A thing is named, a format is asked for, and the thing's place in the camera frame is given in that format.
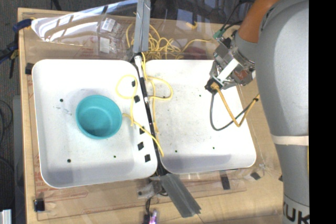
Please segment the white strap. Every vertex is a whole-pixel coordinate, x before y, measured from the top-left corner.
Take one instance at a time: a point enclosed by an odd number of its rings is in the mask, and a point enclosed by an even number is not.
[[[296,145],[296,146],[309,146],[309,136],[276,136],[272,135],[274,144],[277,145]]]

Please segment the tangled yellow cable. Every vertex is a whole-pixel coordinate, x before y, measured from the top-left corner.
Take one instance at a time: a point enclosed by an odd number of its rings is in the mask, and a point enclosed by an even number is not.
[[[142,67],[143,67],[143,70],[144,70],[144,77],[145,77],[146,80],[149,80],[149,81],[150,81],[150,83],[151,83],[151,85],[152,85],[152,87],[153,87],[153,95],[150,96],[149,98],[150,98],[150,99],[153,99],[153,101],[152,101],[152,105],[153,105],[153,125],[154,125],[154,131],[155,131],[156,133],[159,133],[159,132],[158,132],[158,127],[157,127],[157,125],[156,125],[156,120],[155,120],[155,104],[154,104],[154,103],[155,103],[155,99],[161,99],[161,100],[169,100],[169,99],[171,99],[172,96],[173,96],[173,89],[172,89],[172,87],[171,87],[166,81],[164,81],[163,79],[159,79],[159,78],[155,78],[155,77],[147,76],[146,73],[145,73],[145,66],[144,66],[144,65],[145,65],[145,56],[143,55]],[[118,90],[121,81],[122,81],[124,78],[126,78],[126,77],[133,78],[134,81],[135,81],[133,94],[132,94],[131,96],[125,96],[125,95],[122,95],[122,94],[119,93],[119,90]],[[165,83],[165,84],[169,87],[169,89],[170,89],[170,91],[171,91],[170,96],[167,97],[167,98],[163,98],[163,97],[157,97],[157,96],[155,96],[155,84],[154,84],[154,82],[153,82],[152,80],[158,80],[158,81],[161,81],[161,82]],[[160,151],[162,157],[164,157],[164,153],[163,153],[163,150],[162,150],[162,148],[161,148],[161,146],[160,146],[160,143],[159,143],[158,139],[156,139],[150,132],[148,132],[144,127],[142,127],[142,125],[141,125],[140,123],[138,123],[138,122],[136,122],[136,121],[134,120],[134,116],[133,116],[133,104],[134,104],[134,97],[135,97],[135,94],[136,94],[137,89],[138,89],[138,80],[136,79],[136,77],[133,76],[133,75],[130,75],[130,74],[126,74],[125,76],[123,76],[123,77],[120,78],[120,80],[118,81],[118,83],[117,83],[117,85],[116,85],[115,88],[116,88],[116,89],[115,89],[115,90],[116,90],[115,92],[117,93],[117,95],[118,95],[120,98],[123,98],[123,99],[131,99],[130,115],[128,115],[128,114],[126,114],[126,113],[123,113],[122,115],[128,117],[128,118],[131,120],[131,126],[133,126],[133,125],[135,124],[135,125],[137,125],[143,132],[145,132],[146,134],[148,134],[148,135],[153,139],[153,141],[156,143],[156,145],[158,146],[158,149],[159,149],[159,151]]]
[[[257,102],[257,100],[258,100],[259,97],[260,97],[260,95],[257,94],[257,96],[253,99],[252,103],[249,105],[248,109],[247,109],[246,112],[244,113],[244,116],[243,116],[243,118],[241,119],[240,123],[238,123],[237,120],[236,120],[236,118],[233,116],[233,114],[232,114],[232,112],[231,112],[231,109],[229,108],[229,106],[228,106],[228,104],[227,104],[227,102],[226,102],[226,100],[225,100],[225,98],[224,98],[224,95],[222,94],[221,89],[219,88],[219,86],[214,82],[214,83],[211,84],[211,88],[214,89],[214,90],[216,90],[216,91],[218,92],[218,94],[219,94],[221,100],[222,100],[223,103],[224,103],[224,106],[225,106],[227,112],[229,113],[231,119],[233,120],[233,122],[235,123],[235,125],[236,125],[237,127],[240,127],[240,126],[242,125],[242,123],[244,122],[244,120],[245,120],[247,114],[250,112],[251,108],[254,106],[254,104]]]
[[[144,53],[142,53],[142,69],[143,69],[143,76],[144,76],[144,79],[148,82],[151,83],[152,85],[152,90],[153,90],[153,95],[149,96],[149,99],[152,99],[152,112],[153,112],[153,125],[154,125],[154,130],[156,133],[159,133],[159,130],[158,130],[158,127],[157,127],[157,124],[156,124],[156,118],[155,118],[155,99],[159,99],[159,100],[170,100],[172,99],[173,97],[173,88],[169,85],[168,82],[166,82],[165,80],[163,79],[159,79],[159,78],[156,78],[156,77],[151,77],[151,76],[147,76],[146,74],[146,56]],[[156,92],[155,92],[155,84],[154,84],[154,81],[153,80],[157,80],[157,81],[160,81],[162,82],[163,84],[167,85],[167,87],[169,88],[170,90],[170,95],[168,97],[158,97],[156,96]]]
[[[126,29],[126,40],[127,40],[127,45],[130,48],[134,44],[134,39],[132,38],[130,40],[129,37],[129,31],[130,28],[134,24],[130,24],[127,29]],[[179,48],[176,45],[173,45],[174,39],[170,38],[167,39],[165,37],[161,37],[159,32],[152,26],[150,25],[151,30],[154,32],[152,35],[149,33],[148,37],[148,51],[145,52],[145,56],[147,57],[147,60],[151,59],[162,59],[164,56],[164,59],[168,59],[168,56],[172,56],[173,59],[183,59],[183,53],[185,53],[186,49],[190,46],[195,41],[200,41],[200,42],[209,42],[211,40],[206,40],[206,39],[193,39],[189,41],[183,48]]]

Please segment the gray robot arm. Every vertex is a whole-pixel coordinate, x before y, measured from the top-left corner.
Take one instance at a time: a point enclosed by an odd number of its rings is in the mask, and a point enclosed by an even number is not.
[[[310,223],[308,168],[309,0],[280,0],[266,13],[257,44],[237,32],[219,38],[205,86],[246,85],[256,76],[278,153],[284,186],[283,223]]]

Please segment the kuka logo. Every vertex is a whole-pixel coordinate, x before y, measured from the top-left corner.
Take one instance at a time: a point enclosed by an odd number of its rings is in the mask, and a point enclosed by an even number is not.
[[[310,214],[303,216],[300,210],[294,207],[289,207],[287,203],[283,202],[284,206],[282,212],[284,217],[296,224],[310,224]]]

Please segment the teal bowl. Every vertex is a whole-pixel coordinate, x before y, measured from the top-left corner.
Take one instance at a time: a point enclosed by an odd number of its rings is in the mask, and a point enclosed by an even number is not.
[[[83,134],[94,139],[113,136],[120,129],[122,114],[111,99],[90,95],[79,102],[76,122]]]

